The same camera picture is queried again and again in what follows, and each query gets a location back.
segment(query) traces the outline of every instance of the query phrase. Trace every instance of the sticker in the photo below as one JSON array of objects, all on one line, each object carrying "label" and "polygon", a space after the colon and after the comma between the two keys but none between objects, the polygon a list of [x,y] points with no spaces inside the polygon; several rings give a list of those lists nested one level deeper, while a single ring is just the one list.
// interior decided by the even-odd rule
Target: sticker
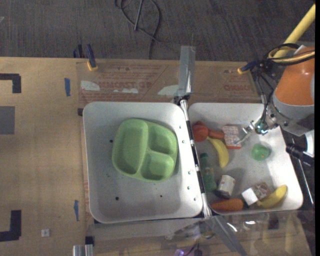
[{"label": "sticker", "polygon": [[163,87],[159,92],[158,95],[165,95],[165,96],[174,96],[177,94],[179,89],[179,85],[170,85]]},{"label": "sticker", "polygon": [[96,84],[95,82],[91,81],[81,81],[81,89],[86,90],[86,91],[100,91],[100,86]]},{"label": "sticker", "polygon": [[139,91],[136,88],[131,88],[131,89],[122,89],[122,91],[118,91],[117,89],[115,89],[113,91],[114,93],[126,93],[126,94],[137,94],[139,93]]}]

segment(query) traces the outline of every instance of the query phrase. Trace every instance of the black electrical cable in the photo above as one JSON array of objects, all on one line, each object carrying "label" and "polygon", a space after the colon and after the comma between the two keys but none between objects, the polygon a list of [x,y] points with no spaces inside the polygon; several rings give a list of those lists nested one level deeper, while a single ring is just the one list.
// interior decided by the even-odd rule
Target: black electrical cable
[{"label": "black electrical cable", "polygon": [[192,246],[192,247],[190,248],[190,250],[187,251],[186,254],[184,254],[184,255],[185,255],[185,256],[189,255],[189,254],[196,248],[196,246],[197,246],[197,244],[195,244],[194,246]]},{"label": "black electrical cable", "polygon": [[256,83],[259,85],[260,87],[260,90],[261,90],[261,95],[263,96],[263,112],[262,112],[262,115],[260,117],[260,119],[262,121],[264,121],[266,119],[266,116],[267,116],[267,107],[268,107],[268,101],[266,99],[266,94],[264,92],[264,89],[262,88],[261,86],[261,83],[260,83],[260,75],[258,75],[257,79],[256,79]]},{"label": "black electrical cable", "polygon": [[274,91],[274,88],[271,86],[271,84],[268,82],[268,80],[262,75],[262,73],[260,74],[260,77],[268,85],[268,87],[269,87],[269,89],[271,90],[271,93],[272,93]]},{"label": "black electrical cable", "polygon": [[122,10],[123,10],[123,9],[127,8],[129,5],[131,5],[132,1],[133,1],[133,0],[131,0],[127,5],[125,5],[125,6],[122,7],[123,0],[120,2],[120,6],[117,5],[117,2],[118,2],[118,1],[117,1],[117,0],[114,0],[114,6],[115,6],[116,8],[118,8],[118,9],[122,9]]},{"label": "black electrical cable", "polygon": [[199,243],[197,249],[194,251],[194,256],[202,256],[202,250],[199,249]]},{"label": "black electrical cable", "polygon": [[302,62],[305,62],[305,61],[308,61],[308,60],[311,60],[313,58],[315,58],[315,54],[312,55],[312,56],[308,56],[308,57],[305,57],[301,60],[296,60],[296,61],[290,61],[290,59],[294,59],[296,57],[299,57],[299,56],[303,56],[307,53],[312,53],[312,52],[315,52],[314,50],[308,50],[308,51],[305,51],[305,52],[301,52],[301,53],[297,53],[295,55],[291,55],[291,56],[283,56],[283,57],[269,57],[269,54],[271,52],[274,52],[275,50],[286,50],[287,51],[290,51],[290,50],[297,50],[299,49],[299,45],[296,44],[296,43],[284,43],[284,44],[280,44],[278,45],[277,47],[269,50],[264,56],[263,56],[263,59],[264,60],[270,60],[271,62],[279,65],[279,66],[290,66],[290,65],[295,65],[295,64],[299,64],[299,63],[302,63]]},{"label": "black electrical cable", "polygon": [[[130,20],[130,18],[126,15],[124,9],[126,7],[128,7],[133,0],[131,0],[127,5],[125,5],[124,7],[122,7],[122,3],[123,3],[124,0],[114,0],[114,5],[117,9],[120,9],[121,10],[121,13],[122,15],[124,16],[124,18],[133,26],[135,26],[135,23]],[[149,44],[149,47],[148,47],[148,59],[151,58],[151,53],[152,53],[152,47],[153,47],[153,44],[156,42],[158,44],[168,44],[168,45],[177,45],[177,46],[181,46],[183,45],[182,43],[177,43],[177,42],[166,42],[166,41],[160,41],[158,39],[156,39],[156,34],[157,34],[157,31],[159,29],[159,26],[160,26],[160,19],[161,19],[161,14],[160,14],[160,9],[159,7],[157,6],[157,4],[153,1],[153,0],[149,0],[153,6],[155,7],[155,9],[157,10],[157,22],[156,22],[156,27],[153,31],[152,34],[149,34],[147,31],[145,31],[144,29],[140,28],[139,26],[137,27],[137,30],[138,31],[141,31],[143,34],[145,34],[146,36],[148,36],[150,38],[150,44]]]}]

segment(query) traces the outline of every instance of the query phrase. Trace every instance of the wire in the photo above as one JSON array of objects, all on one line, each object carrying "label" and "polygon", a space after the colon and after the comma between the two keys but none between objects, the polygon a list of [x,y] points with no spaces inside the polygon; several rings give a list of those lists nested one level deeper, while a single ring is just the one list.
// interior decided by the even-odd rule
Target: wire
[{"label": "wire", "polygon": [[184,254],[184,255],[185,255],[185,256],[189,255],[189,254],[196,248],[196,246],[197,246],[197,244],[195,243],[194,246],[192,246],[192,247],[190,248],[190,250],[189,250],[186,254]]},{"label": "wire", "polygon": [[274,55],[281,50],[285,51],[296,51],[299,48],[299,45],[295,43],[284,43],[276,48],[270,50],[267,54],[264,55],[264,59],[270,60],[278,65],[288,66],[288,65],[295,65],[301,62],[308,61],[316,56],[315,50],[308,50],[302,53],[297,53],[291,56],[284,56],[284,57],[274,57]]},{"label": "wire", "polygon": [[274,88],[271,86],[271,84],[268,82],[268,80],[261,74],[259,74],[260,77],[263,79],[263,81],[268,85],[269,89],[271,90],[271,93],[274,91]]},{"label": "wire", "polygon": [[261,117],[260,117],[260,119],[264,121],[264,120],[266,119],[266,116],[267,116],[268,101],[267,101],[267,99],[266,99],[266,94],[265,94],[265,92],[264,92],[264,89],[263,89],[262,86],[261,86],[260,77],[261,77],[260,75],[257,77],[256,83],[259,85],[260,90],[261,90],[261,95],[262,95],[263,98],[264,98],[264,102],[263,102],[263,104],[264,104],[263,112],[262,112],[262,115],[261,115]]},{"label": "wire", "polygon": [[[128,7],[133,0],[131,0],[127,5],[125,5],[124,7],[122,7],[122,3],[124,0],[120,0],[120,5],[118,5],[118,0],[114,0],[114,5],[117,9],[121,10],[122,15],[124,16],[124,18],[133,26],[135,26],[135,23],[127,16],[127,14],[125,13],[124,9],[126,7]],[[153,48],[153,44],[156,42],[158,44],[170,44],[170,45],[177,45],[177,46],[181,46],[183,45],[182,43],[177,43],[177,42],[166,42],[166,41],[161,41],[156,39],[156,34],[157,31],[159,29],[160,26],[160,21],[161,21],[161,14],[160,14],[160,9],[157,6],[157,4],[153,1],[153,0],[149,0],[152,5],[155,7],[156,11],[157,11],[157,22],[156,22],[156,27],[153,31],[152,34],[149,34],[147,31],[145,31],[144,29],[140,28],[139,26],[137,27],[137,30],[142,32],[143,34],[145,34],[147,37],[150,38],[150,44],[148,46],[148,59],[151,59],[151,54],[152,54],[152,48]]]}]

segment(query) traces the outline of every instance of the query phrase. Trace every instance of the black cable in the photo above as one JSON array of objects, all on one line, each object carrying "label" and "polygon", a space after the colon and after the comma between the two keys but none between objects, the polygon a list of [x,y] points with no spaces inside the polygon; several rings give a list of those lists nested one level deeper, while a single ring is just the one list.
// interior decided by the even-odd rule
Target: black cable
[{"label": "black cable", "polygon": [[293,58],[293,57],[297,57],[297,56],[308,54],[308,53],[312,53],[312,52],[315,52],[315,50],[307,50],[307,51],[304,51],[304,52],[296,53],[295,55],[277,57],[277,58],[272,57],[272,58],[268,58],[268,59],[269,60],[286,60],[286,59],[290,59],[290,58]]},{"label": "black cable", "polygon": [[[153,5],[154,5],[154,7],[156,8],[156,11],[157,11],[157,13],[158,13],[157,23],[156,23],[155,29],[154,29],[154,31],[153,31],[153,34],[152,34],[152,37],[153,37],[153,38],[156,38],[156,33],[157,33],[157,31],[158,31],[159,24],[160,24],[160,10],[159,10],[157,4],[156,4],[153,0],[150,0],[150,1],[153,3]],[[150,40],[149,48],[148,48],[148,59],[149,59],[149,60],[151,60],[152,47],[153,47],[153,45],[154,45],[154,39],[153,39],[153,38]]]},{"label": "black cable", "polygon": [[192,246],[192,247],[190,248],[190,250],[189,250],[186,254],[184,254],[184,255],[185,255],[185,256],[189,255],[189,254],[196,248],[196,246],[197,246],[197,244],[194,244],[194,246]]},{"label": "black cable", "polygon": [[270,52],[272,52],[272,51],[275,50],[275,49],[280,50],[280,48],[282,48],[282,47],[288,47],[288,48],[293,48],[293,49],[296,49],[296,50],[297,50],[300,46],[299,46],[298,44],[296,44],[296,43],[283,43],[283,44],[280,44],[280,45],[278,45],[277,47],[269,50],[269,51],[263,56],[263,59],[264,59],[264,60],[268,59],[268,56],[269,56],[269,53],[270,53]]},{"label": "black cable", "polygon": [[[124,7],[122,7],[122,3],[123,3],[124,0],[120,0],[120,5],[118,5],[118,0],[114,0],[114,5],[117,9],[121,10],[121,13],[122,15],[124,16],[124,18],[133,26],[135,26],[135,23],[130,20],[130,18],[126,15],[124,9],[126,7],[128,7],[133,0],[131,0],[127,5],[125,5]],[[151,58],[151,53],[152,53],[152,47],[153,47],[153,44],[156,42],[158,44],[168,44],[168,45],[177,45],[177,46],[181,46],[183,45],[182,43],[177,43],[177,42],[166,42],[166,41],[160,41],[158,39],[156,39],[156,34],[157,34],[157,31],[159,29],[159,25],[160,25],[160,19],[161,19],[161,14],[160,14],[160,9],[159,7],[157,6],[157,4],[153,1],[153,0],[150,0],[151,3],[153,4],[153,6],[156,8],[157,10],[157,23],[156,23],[156,27],[153,31],[152,34],[149,34],[147,31],[145,31],[144,29],[140,28],[139,26],[137,27],[137,30],[138,31],[141,31],[143,34],[145,34],[147,37],[150,38],[150,44],[149,44],[149,47],[148,47],[148,59]]]},{"label": "black cable", "polygon": [[194,251],[194,256],[202,256],[202,250],[199,249],[199,243],[197,249]]},{"label": "black cable", "polygon": [[298,61],[290,62],[290,63],[274,62],[272,59],[271,59],[271,61],[274,62],[274,63],[276,63],[276,64],[279,65],[279,66],[291,66],[291,65],[295,65],[295,64],[302,63],[302,62],[306,62],[306,61],[311,60],[311,59],[313,59],[313,58],[315,58],[315,55],[310,56],[310,57],[306,57],[306,58],[301,59],[301,60],[298,60]]},{"label": "black cable", "polygon": [[123,2],[123,0],[121,0],[120,6],[117,5],[118,0],[114,0],[114,6],[115,6],[116,8],[118,8],[118,9],[122,9],[122,10],[123,10],[123,9],[127,8],[129,5],[131,5],[132,1],[133,1],[133,0],[131,0],[131,1],[130,1],[127,5],[125,5],[124,7],[122,7],[122,2]]},{"label": "black cable", "polygon": [[269,89],[271,90],[271,93],[272,93],[274,91],[274,88],[271,86],[271,84],[268,82],[268,80],[262,75],[262,73],[260,74],[260,77],[268,85],[268,87],[269,87]]},{"label": "black cable", "polygon": [[261,86],[261,83],[260,83],[260,75],[258,75],[257,79],[256,79],[256,83],[259,85],[260,87],[260,90],[261,90],[261,95],[263,96],[264,98],[264,103],[263,103],[263,112],[262,112],[262,115],[260,117],[260,119],[262,121],[264,121],[266,119],[266,116],[267,116],[267,107],[268,107],[268,102],[267,102],[267,99],[266,99],[266,94],[264,92],[264,89],[262,88]]}]

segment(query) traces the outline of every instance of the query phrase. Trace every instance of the black tape mark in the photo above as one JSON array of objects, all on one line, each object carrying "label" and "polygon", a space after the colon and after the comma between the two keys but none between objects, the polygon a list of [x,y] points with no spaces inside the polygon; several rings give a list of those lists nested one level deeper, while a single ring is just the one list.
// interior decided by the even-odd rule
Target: black tape mark
[{"label": "black tape mark", "polygon": [[21,237],[21,210],[12,210],[10,230],[0,232],[0,242],[19,240]]},{"label": "black tape mark", "polygon": [[12,93],[21,93],[21,76],[19,74],[0,73],[0,80],[12,80]]},{"label": "black tape mark", "polygon": [[83,116],[83,113],[84,113],[84,109],[83,109],[83,108],[78,108],[78,115],[79,115],[80,117]]},{"label": "black tape mark", "polygon": [[93,236],[86,236],[85,237],[85,244],[86,245],[93,245],[95,246],[95,238]]},{"label": "black tape mark", "polygon": [[15,107],[0,106],[0,135],[15,134]]}]

